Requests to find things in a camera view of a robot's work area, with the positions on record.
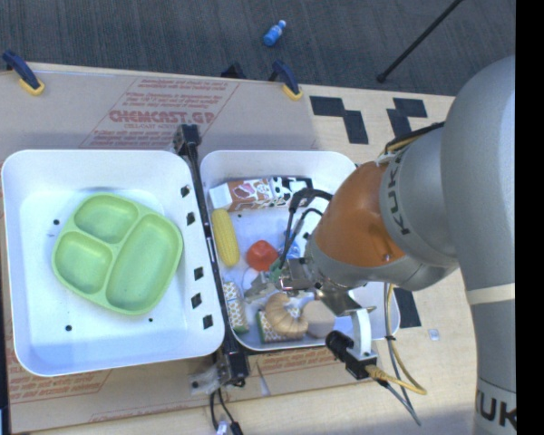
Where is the white plastic tray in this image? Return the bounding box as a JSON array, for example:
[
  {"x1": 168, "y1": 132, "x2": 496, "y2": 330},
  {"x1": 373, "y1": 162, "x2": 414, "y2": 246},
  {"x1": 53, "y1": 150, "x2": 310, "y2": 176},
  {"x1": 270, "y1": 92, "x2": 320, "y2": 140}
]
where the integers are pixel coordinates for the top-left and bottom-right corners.
[
  {"x1": 199, "y1": 150, "x2": 402, "y2": 353},
  {"x1": 0, "y1": 149, "x2": 227, "y2": 378}
]

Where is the black stand pole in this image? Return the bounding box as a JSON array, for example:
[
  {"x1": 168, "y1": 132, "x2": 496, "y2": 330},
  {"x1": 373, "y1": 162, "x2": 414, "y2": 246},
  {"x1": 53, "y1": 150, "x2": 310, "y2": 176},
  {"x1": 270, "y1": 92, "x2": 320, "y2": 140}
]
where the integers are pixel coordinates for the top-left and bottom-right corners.
[{"x1": 375, "y1": 0, "x2": 494, "y2": 84}]

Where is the brown and white carton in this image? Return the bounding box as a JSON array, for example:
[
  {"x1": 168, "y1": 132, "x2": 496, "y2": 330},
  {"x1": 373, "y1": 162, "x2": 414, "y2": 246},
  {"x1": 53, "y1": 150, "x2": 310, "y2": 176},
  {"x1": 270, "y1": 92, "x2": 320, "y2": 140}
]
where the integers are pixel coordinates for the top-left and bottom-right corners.
[{"x1": 208, "y1": 178, "x2": 277, "y2": 213}]

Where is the black and white carton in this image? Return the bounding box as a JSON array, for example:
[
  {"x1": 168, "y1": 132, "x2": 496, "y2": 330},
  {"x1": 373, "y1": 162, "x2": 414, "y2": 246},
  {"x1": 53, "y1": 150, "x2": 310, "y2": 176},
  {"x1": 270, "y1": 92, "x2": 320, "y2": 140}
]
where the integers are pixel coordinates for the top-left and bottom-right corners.
[{"x1": 268, "y1": 175, "x2": 315, "y2": 208}]

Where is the black cylinder on white bracket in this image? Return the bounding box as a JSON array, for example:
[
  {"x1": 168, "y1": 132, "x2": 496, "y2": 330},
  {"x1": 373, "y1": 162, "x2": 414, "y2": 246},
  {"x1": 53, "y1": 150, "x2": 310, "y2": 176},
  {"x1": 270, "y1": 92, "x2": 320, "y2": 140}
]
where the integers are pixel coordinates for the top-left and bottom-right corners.
[{"x1": 325, "y1": 307, "x2": 380, "y2": 381}]

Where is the green divided plate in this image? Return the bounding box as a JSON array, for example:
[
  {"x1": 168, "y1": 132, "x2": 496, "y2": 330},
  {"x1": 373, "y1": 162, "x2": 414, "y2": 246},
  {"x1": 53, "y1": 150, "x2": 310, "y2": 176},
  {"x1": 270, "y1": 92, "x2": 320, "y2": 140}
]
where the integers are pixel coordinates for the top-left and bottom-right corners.
[{"x1": 51, "y1": 192, "x2": 185, "y2": 316}]

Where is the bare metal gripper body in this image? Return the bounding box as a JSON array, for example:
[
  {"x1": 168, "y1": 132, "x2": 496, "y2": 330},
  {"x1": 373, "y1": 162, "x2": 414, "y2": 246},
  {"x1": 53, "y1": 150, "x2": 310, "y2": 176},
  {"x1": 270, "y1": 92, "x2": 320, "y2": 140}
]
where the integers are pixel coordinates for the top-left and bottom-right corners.
[{"x1": 276, "y1": 257, "x2": 321, "y2": 293}]

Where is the brown cardboard board, red print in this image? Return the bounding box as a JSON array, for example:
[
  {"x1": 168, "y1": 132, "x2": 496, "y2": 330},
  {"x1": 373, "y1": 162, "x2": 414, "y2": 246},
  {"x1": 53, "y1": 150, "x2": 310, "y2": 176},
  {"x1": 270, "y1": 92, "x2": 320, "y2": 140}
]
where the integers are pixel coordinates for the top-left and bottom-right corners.
[{"x1": 0, "y1": 61, "x2": 378, "y2": 435}]

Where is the black block with thin wires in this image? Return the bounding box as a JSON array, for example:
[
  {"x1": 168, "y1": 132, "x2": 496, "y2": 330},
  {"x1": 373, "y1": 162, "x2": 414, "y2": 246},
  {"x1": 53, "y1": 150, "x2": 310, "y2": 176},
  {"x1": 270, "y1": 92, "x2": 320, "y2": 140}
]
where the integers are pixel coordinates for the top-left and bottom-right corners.
[
  {"x1": 214, "y1": 350, "x2": 251, "y2": 387},
  {"x1": 171, "y1": 123, "x2": 203, "y2": 154}
]

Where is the tan croissant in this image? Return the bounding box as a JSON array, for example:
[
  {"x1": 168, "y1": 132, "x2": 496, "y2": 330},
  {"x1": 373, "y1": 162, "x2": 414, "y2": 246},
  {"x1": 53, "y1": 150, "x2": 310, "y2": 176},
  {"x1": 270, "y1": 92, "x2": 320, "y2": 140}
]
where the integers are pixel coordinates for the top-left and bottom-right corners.
[{"x1": 264, "y1": 291, "x2": 310, "y2": 339}]

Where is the thin black rod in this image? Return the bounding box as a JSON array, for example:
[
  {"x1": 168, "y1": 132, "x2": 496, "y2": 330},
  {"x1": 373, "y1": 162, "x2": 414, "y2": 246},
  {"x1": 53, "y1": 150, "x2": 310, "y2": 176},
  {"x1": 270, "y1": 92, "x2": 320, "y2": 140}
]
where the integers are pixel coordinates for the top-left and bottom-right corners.
[{"x1": 184, "y1": 142, "x2": 238, "y2": 367}]

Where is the yellow corn cob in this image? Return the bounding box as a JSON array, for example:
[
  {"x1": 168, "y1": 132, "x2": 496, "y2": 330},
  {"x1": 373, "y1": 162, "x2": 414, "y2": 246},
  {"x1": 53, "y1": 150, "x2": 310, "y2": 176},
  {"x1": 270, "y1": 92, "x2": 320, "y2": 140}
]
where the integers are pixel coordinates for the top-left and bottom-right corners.
[{"x1": 210, "y1": 208, "x2": 242, "y2": 269}]

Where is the red bell pepper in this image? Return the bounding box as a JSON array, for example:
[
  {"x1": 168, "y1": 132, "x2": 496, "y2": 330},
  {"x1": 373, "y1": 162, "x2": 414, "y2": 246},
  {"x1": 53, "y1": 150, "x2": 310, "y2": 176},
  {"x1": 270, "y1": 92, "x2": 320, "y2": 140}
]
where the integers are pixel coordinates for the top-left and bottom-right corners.
[{"x1": 246, "y1": 239, "x2": 280, "y2": 273}]

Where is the green packet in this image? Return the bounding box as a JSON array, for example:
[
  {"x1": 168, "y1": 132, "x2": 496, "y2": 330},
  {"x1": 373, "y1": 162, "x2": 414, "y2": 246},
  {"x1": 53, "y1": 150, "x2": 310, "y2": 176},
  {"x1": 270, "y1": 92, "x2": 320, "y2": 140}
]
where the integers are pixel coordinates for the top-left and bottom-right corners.
[{"x1": 256, "y1": 306, "x2": 302, "y2": 345}]

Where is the beige round bread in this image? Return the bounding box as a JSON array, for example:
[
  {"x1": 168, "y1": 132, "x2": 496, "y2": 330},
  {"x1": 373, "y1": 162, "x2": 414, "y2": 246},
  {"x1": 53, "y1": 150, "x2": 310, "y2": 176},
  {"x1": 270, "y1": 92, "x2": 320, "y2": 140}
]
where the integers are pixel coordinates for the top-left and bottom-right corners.
[{"x1": 305, "y1": 299, "x2": 337, "y2": 340}]

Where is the blue bottle with white cap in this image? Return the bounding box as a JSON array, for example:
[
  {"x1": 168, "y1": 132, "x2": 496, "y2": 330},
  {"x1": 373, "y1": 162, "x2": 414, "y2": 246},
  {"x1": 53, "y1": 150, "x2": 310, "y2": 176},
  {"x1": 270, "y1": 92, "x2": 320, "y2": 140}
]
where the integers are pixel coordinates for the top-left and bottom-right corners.
[{"x1": 261, "y1": 19, "x2": 288, "y2": 48}]

